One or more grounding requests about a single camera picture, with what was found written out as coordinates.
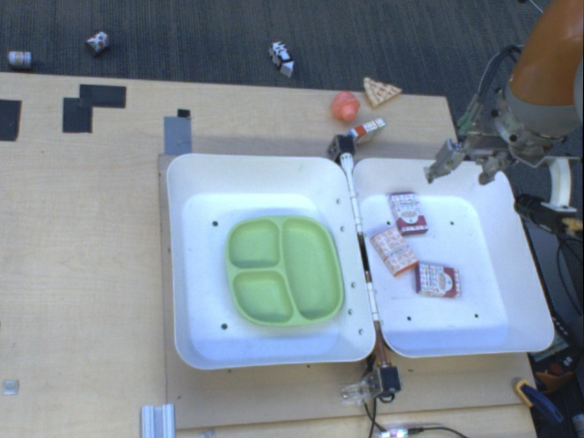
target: tape strip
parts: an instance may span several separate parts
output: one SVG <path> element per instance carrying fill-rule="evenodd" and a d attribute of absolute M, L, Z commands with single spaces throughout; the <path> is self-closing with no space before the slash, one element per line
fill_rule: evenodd
<path fill-rule="evenodd" d="M 83 107 L 81 99 L 63 98 L 63 132 L 91 133 L 91 107 Z"/>
<path fill-rule="evenodd" d="M 79 87 L 81 107 L 110 107 L 124 109 L 126 107 L 125 86 L 99 86 L 82 84 Z"/>
<path fill-rule="evenodd" d="M 164 117 L 164 153 L 180 156 L 193 152 L 191 120 L 185 117 Z"/>
<path fill-rule="evenodd" d="M 20 100 L 0 99 L 0 141 L 16 141 L 21 105 Z"/>

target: small toy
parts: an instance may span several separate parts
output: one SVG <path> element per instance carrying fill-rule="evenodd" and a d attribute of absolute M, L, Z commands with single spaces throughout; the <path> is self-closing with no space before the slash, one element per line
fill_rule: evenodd
<path fill-rule="evenodd" d="M 371 244 L 394 276 L 418 264 L 416 255 L 395 226 L 372 237 Z"/>
<path fill-rule="evenodd" d="M 420 263 L 416 267 L 416 292 L 429 297 L 460 297 L 458 269 Z"/>
<path fill-rule="evenodd" d="M 272 42 L 268 52 L 278 71 L 290 78 L 294 71 L 294 59 L 288 53 L 284 43 L 282 41 Z"/>
<path fill-rule="evenodd" d="M 31 69 L 33 58 L 30 52 L 8 52 L 8 63 L 13 69 Z"/>
<path fill-rule="evenodd" d="M 110 46 L 110 37 L 104 32 L 94 34 L 86 41 L 87 47 L 93 57 L 97 57 Z"/>
<path fill-rule="evenodd" d="M 377 106 L 400 95 L 402 90 L 391 84 L 380 83 L 371 78 L 363 79 L 363 87 L 371 106 L 375 109 Z"/>
<path fill-rule="evenodd" d="M 335 96 L 330 105 L 333 117 L 339 120 L 352 121 L 357 117 L 360 102 L 348 91 L 342 91 Z"/>
<path fill-rule="evenodd" d="M 428 223 L 422 214 L 422 207 L 416 193 L 390 194 L 390 207 L 396 225 L 402 235 L 424 234 Z"/>
<path fill-rule="evenodd" d="M 355 138 L 355 144 L 361 144 L 373 139 L 385 127 L 383 119 L 368 121 L 349 130 L 349 135 Z"/>

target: small box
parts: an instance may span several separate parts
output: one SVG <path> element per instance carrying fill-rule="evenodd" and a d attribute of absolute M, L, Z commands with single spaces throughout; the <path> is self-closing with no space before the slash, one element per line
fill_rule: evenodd
<path fill-rule="evenodd" d="M 418 264 L 416 255 L 395 226 L 372 237 L 371 244 L 394 276 Z"/>
<path fill-rule="evenodd" d="M 110 37 L 103 31 L 100 31 L 91 36 L 85 44 L 91 55 L 97 57 L 110 46 Z"/>
<path fill-rule="evenodd" d="M 384 119 L 376 119 L 363 123 L 349 130 L 349 135 L 355 138 L 355 144 L 371 141 L 385 127 Z"/>
<path fill-rule="evenodd" d="M 8 52 L 8 64 L 12 69 L 31 69 L 33 57 L 30 52 Z"/>
<path fill-rule="evenodd" d="M 420 201 L 416 193 L 392 193 L 390 206 L 402 235 L 424 234 L 428 232 L 428 223 L 422 214 Z"/>
<path fill-rule="evenodd" d="M 420 263 L 416 267 L 416 292 L 429 297 L 460 297 L 458 269 Z"/>

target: gray carpet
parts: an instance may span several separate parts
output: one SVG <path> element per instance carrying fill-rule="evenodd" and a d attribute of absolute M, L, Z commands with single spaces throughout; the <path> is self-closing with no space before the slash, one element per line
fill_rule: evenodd
<path fill-rule="evenodd" d="M 517 0 L 0 0 L 0 49 L 30 51 L 35 72 L 62 75 L 339 90 L 370 76 L 445 96 L 456 119 L 489 58 L 524 43 L 537 17 Z M 84 44 L 99 30 L 112 48 L 93 58 Z M 276 40 L 297 62 L 291 79 L 268 58 Z M 582 129 L 553 152 L 581 157 Z M 581 218 L 581 162 L 573 172 Z M 507 175 L 516 193 L 548 197 L 546 171 Z"/>

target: white tray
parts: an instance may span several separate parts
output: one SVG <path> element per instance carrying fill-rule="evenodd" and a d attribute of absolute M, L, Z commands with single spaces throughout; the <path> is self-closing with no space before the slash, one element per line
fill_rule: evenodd
<path fill-rule="evenodd" d="M 408 242 L 422 261 L 461 271 L 460 298 L 419 296 L 413 272 L 392 277 L 368 238 L 388 344 L 409 357 L 544 349 L 553 326 L 505 176 L 481 186 L 479 169 L 464 163 L 428 185 L 422 168 L 429 164 L 374 159 L 355 168 L 368 237 L 392 222 L 388 193 L 418 193 L 430 231 Z M 167 180 L 174 336 L 187 364 L 207 370 L 356 361 L 370 354 L 375 333 L 339 166 L 320 158 L 188 154 L 171 163 Z M 332 319 L 311 326 L 262 327 L 235 308 L 224 261 L 227 234 L 244 219 L 270 214 L 309 216 L 330 231 L 345 291 Z"/>
<path fill-rule="evenodd" d="M 480 185 L 463 162 L 428 184 L 431 161 L 367 159 L 355 167 L 367 253 L 383 335 L 407 357 L 545 349 L 554 329 L 506 177 Z M 393 224 L 389 193 L 418 194 L 429 231 L 405 237 L 423 262 L 460 270 L 458 298 L 422 297 L 415 273 L 391 275 L 370 237 Z"/>
<path fill-rule="evenodd" d="M 199 369 L 356 361 L 373 349 L 360 250 L 345 176 L 319 158 L 188 154 L 167 172 L 172 238 L 174 336 L 182 359 Z M 344 302 L 332 319 L 265 327 L 236 309 L 224 248 L 240 221 L 305 215 L 330 232 L 343 275 Z"/>

